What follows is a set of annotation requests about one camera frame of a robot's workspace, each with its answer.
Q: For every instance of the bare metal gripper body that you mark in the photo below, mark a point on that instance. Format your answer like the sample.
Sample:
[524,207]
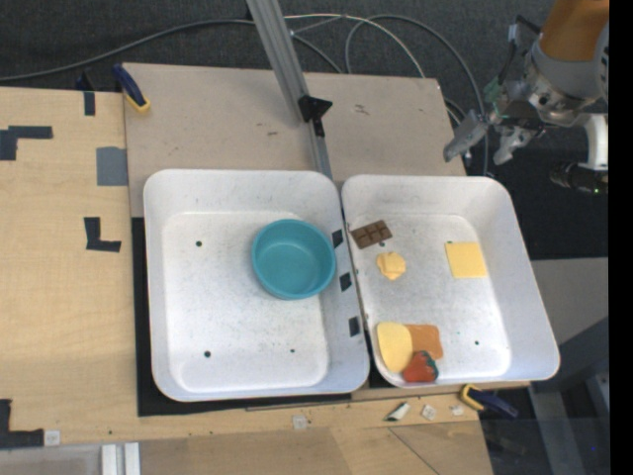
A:
[524,107]

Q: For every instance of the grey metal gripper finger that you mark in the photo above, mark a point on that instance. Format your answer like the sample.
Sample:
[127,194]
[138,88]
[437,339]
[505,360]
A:
[467,134]
[512,144]

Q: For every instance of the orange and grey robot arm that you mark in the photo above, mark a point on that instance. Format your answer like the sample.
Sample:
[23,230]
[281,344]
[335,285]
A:
[573,23]

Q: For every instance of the yellow square cheese slice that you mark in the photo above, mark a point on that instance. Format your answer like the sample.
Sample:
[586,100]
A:
[466,260]

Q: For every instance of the brown chocolate bar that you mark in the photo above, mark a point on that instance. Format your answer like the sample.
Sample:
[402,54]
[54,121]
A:
[371,234]

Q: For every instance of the yellow shell-shaped toy food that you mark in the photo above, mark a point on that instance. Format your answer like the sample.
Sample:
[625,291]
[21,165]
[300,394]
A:
[390,265]

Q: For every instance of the white plastic tray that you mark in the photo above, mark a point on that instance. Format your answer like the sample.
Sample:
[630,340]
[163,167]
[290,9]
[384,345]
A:
[222,314]
[445,310]

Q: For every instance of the orange bread slice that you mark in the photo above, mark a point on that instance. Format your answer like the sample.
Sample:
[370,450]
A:
[427,339]

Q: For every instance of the teal bowl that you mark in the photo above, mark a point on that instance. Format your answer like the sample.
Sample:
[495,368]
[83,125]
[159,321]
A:
[293,260]

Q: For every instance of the yellow oval slice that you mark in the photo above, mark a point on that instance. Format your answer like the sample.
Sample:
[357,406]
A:
[393,347]

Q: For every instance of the red strawberry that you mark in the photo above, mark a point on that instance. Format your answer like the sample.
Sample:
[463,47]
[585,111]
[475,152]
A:
[419,368]

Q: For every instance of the pale wood board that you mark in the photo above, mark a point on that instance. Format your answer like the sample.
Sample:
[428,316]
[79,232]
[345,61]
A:
[222,117]

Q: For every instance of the small white and green scrap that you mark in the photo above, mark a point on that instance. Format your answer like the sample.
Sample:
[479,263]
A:
[397,411]

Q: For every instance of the black cylinder on white bracket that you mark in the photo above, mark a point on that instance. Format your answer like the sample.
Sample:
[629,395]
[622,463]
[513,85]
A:
[576,176]

